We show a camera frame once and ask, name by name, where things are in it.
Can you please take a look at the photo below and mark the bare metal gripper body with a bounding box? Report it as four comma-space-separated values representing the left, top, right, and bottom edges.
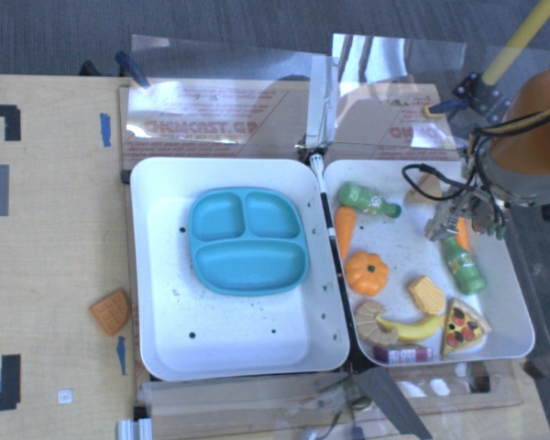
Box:
438, 184, 504, 235

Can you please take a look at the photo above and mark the orange carrot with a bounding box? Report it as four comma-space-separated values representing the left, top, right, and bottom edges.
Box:
455, 216, 470, 252
333, 205, 358, 261

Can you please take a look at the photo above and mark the white plastic tray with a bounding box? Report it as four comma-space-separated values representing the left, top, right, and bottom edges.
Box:
129, 156, 351, 382
323, 159, 536, 368

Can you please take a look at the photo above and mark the tan bread slice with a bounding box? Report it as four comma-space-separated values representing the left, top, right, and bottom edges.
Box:
403, 172, 444, 204

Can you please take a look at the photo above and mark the green bottle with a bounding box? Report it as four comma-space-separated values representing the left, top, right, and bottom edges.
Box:
336, 181, 402, 220
441, 235, 488, 296

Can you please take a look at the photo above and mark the yellow ridged wedge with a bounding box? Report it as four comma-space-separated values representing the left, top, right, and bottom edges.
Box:
407, 275, 447, 316

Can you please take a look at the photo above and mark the orange pumpkin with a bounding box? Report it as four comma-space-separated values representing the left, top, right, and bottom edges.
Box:
344, 250, 391, 298

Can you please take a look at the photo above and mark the pizza slice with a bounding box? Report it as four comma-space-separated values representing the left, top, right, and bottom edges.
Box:
439, 296, 493, 358

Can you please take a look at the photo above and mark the thin black and white rod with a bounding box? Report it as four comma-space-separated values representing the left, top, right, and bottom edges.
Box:
308, 153, 357, 338

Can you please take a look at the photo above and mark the yellow banana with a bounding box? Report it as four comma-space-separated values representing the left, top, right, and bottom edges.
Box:
374, 313, 444, 344

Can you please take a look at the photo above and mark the purple and red carton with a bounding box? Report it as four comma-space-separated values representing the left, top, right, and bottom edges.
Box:
372, 344, 435, 366

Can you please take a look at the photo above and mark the blue divided plate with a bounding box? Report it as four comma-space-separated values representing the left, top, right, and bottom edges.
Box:
187, 186, 311, 298

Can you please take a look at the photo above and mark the brown cardboard board red print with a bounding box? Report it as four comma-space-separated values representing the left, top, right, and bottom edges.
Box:
118, 78, 524, 413

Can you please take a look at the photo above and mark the orange waffle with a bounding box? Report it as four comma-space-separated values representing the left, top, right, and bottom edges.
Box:
89, 288, 132, 337

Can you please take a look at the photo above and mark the black block with thin wires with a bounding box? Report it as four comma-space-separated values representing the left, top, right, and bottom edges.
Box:
295, 140, 330, 160

